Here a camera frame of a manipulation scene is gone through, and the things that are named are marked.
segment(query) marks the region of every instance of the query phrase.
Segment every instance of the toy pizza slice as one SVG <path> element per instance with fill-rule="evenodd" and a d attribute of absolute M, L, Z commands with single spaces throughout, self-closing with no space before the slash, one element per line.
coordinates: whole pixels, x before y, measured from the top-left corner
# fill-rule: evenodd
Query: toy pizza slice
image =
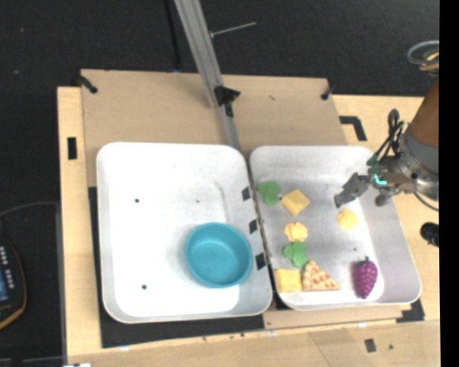
<path fill-rule="evenodd" d="M 338 290 L 340 288 L 338 283 L 314 260 L 309 260 L 304 266 L 302 286 L 303 291 Z"/>

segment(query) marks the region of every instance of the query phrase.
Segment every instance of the purple toy grapes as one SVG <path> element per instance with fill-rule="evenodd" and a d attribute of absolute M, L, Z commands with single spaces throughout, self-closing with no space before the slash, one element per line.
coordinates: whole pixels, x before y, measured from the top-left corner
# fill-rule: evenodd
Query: purple toy grapes
<path fill-rule="evenodd" d="M 357 262 L 353 266 L 353 284 L 356 292 L 363 299 L 366 299 L 374 288 L 377 280 L 377 267 L 369 257 Z"/>

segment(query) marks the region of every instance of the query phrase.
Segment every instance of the white tray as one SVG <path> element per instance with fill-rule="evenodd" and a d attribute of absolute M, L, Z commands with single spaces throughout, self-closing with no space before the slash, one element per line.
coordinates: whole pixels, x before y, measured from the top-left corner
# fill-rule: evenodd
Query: white tray
<path fill-rule="evenodd" d="M 264 239 L 272 269 L 295 269 L 282 254 L 289 240 L 285 225 L 301 222 L 309 231 L 304 241 L 307 256 L 314 259 L 340 285 L 337 291 L 280 293 L 282 301 L 294 310 L 316 310 L 369 304 L 403 304 L 415 301 L 421 283 L 394 202 L 378 207 L 378 191 L 370 187 L 361 197 L 342 205 L 334 195 L 355 172 L 366 174 L 372 152 L 360 146 L 264 146 L 250 155 L 250 168 L 257 187 L 275 181 L 281 194 L 299 189 L 311 204 L 292 216 L 279 202 L 268 206 L 257 193 Z M 337 214 L 349 208 L 359 218 L 359 226 L 345 231 Z M 356 296 L 352 282 L 352 263 L 368 256 L 377 263 L 379 277 L 367 299 Z"/>
<path fill-rule="evenodd" d="M 184 260 L 189 232 L 224 222 L 264 252 L 243 156 L 225 145 L 111 143 L 97 159 L 103 302 L 124 323 L 257 315 L 272 301 L 254 260 L 243 283 L 199 284 Z"/>

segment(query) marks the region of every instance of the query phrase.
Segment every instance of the wooden table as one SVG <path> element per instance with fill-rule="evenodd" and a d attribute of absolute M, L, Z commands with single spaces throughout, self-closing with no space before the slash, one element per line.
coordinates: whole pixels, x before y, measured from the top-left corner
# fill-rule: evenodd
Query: wooden table
<path fill-rule="evenodd" d="M 265 328 L 248 333 L 170 339 L 103 348 L 93 258 L 88 187 L 96 152 L 111 141 L 224 144 L 219 113 L 197 74 L 83 70 L 98 91 L 57 89 L 65 314 L 68 362 L 94 365 L 440 365 L 439 251 L 419 235 L 438 213 L 413 196 L 394 197 L 422 280 L 425 320 L 396 323 L 412 306 L 264 313 Z M 223 76 L 241 91 L 233 103 L 242 153 L 260 145 L 362 145 L 375 151 L 396 108 L 411 121 L 418 97 L 330 96 L 325 79 Z M 357 117 L 359 141 L 339 116 Z M 375 352 L 365 344 L 373 339 Z"/>

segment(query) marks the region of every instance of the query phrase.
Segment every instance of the black bracket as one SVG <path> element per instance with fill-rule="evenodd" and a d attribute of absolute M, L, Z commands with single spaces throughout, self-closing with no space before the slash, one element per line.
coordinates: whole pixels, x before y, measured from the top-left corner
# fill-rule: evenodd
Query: black bracket
<path fill-rule="evenodd" d="M 412 309 L 403 311 L 403 318 L 398 318 L 396 323 L 425 321 L 425 311 L 423 310 L 420 299 L 417 299 L 415 302 L 410 304 L 410 306 Z"/>
<path fill-rule="evenodd" d="M 72 86 L 85 86 L 92 94 L 95 94 L 97 91 L 97 87 L 95 87 L 86 77 L 80 75 L 79 73 L 76 75 L 73 75 L 71 78 L 71 85 Z"/>
<path fill-rule="evenodd" d="M 359 141 L 367 141 L 362 122 L 355 116 L 339 115 L 340 124 L 351 124 Z"/>
<path fill-rule="evenodd" d="M 228 117 L 233 117 L 233 108 L 231 106 L 231 102 L 238 98 L 241 92 L 223 86 L 218 86 L 214 89 L 214 93 L 216 94 L 217 104 L 219 106 L 224 105 L 226 115 Z"/>

